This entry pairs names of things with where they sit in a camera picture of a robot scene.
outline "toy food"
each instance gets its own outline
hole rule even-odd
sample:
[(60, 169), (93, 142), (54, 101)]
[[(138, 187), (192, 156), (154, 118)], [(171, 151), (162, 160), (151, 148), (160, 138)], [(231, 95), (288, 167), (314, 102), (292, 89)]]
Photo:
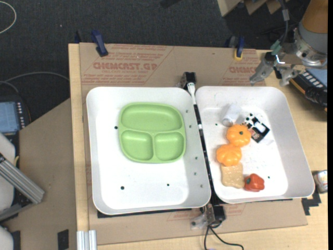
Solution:
[(245, 177), (245, 190), (250, 192), (259, 192), (265, 189), (265, 181), (255, 173)]
[(223, 144), (216, 150), (216, 159), (227, 167), (237, 165), (241, 159), (240, 147)]
[(251, 141), (251, 132), (244, 125), (234, 124), (227, 130), (227, 139), (235, 146), (245, 146)]
[(244, 187), (243, 165), (239, 162), (235, 166), (225, 166), (221, 164), (222, 184), (235, 188)]

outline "wooden table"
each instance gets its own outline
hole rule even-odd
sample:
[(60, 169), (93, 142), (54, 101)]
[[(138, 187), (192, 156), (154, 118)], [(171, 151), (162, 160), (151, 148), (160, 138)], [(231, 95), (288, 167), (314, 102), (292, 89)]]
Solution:
[[(69, 44), (69, 65), (77, 229), (88, 231), (79, 44)], [(327, 169), (327, 113), (307, 101), (293, 86), (280, 87), (274, 74), (266, 79), (266, 85), (276, 87), (285, 94), (311, 170)], [(307, 226), (228, 233), (221, 237), (227, 242), (242, 244), (245, 249), (328, 249), (327, 193), (321, 194), (320, 198), (322, 203), (310, 209)], [(239, 249), (222, 245), (214, 235), (208, 236), (207, 245), (215, 249)], [(103, 245), (98, 249), (203, 249), (203, 236)]]

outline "black floor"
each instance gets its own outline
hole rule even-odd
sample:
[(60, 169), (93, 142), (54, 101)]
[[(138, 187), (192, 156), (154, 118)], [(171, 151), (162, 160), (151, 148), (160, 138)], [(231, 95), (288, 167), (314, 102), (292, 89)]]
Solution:
[[(269, 49), (284, 26), (281, 11), (264, 5), (249, 16), (241, 4), (222, 17), (217, 0), (0, 0), (17, 12), (13, 27), (0, 34), (0, 81), (30, 72), (68, 77), (68, 44), (77, 30), (91, 41), (97, 29), (106, 43), (223, 47), (230, 36), (244, 36), (246, 48)], [(291, 22), (301, 20), (310, 0), (291, 0)], [(0, 31), (12, 22), (0, 3)], [(69, 98), (69, 82), (49, 74), (10, 81), (26, 100), (32, 120)], [(14, 94), (0, 85), (0, 96)]]

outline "dark background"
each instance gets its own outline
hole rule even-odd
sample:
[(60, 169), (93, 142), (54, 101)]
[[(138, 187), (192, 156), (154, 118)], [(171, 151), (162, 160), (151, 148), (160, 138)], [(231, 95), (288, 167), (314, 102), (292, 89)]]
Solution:
[[(249, 16), (239, 4), (225, 17), (217, 0), (181, 0), (163, 7), (163, 0), (0, 0), (11, 4), (17, 21), (0, 34), (0, 81), (30, 72), (54, 72), (68, 77), (68, 44), (77, 30), (91, 42), (97, 29), (105, 43), (223, 47), (232, 36), (244, 36), (245, 48), (269, 49), (284, 27), (281, 11), (270, 14), (263, 5)], [(298, 23), (310, 0), (287, 3), (291, 24)], [(14, 19), (0, 4), (0, 31)], [(69, 82), (39, 74), (10, 81), (24, 98), (32, 121), (70, 97)], [(0, 85), (0, 96), (14, 94)]]

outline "green plate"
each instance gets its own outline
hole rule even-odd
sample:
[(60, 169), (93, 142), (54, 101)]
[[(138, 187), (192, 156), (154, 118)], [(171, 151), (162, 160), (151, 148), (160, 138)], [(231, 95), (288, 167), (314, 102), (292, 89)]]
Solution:
[(169, 163), (185, 153), (181, 113), (159, 103), (131, 103), (120, 111), (119, 141), (124, 155), (143, 163)]

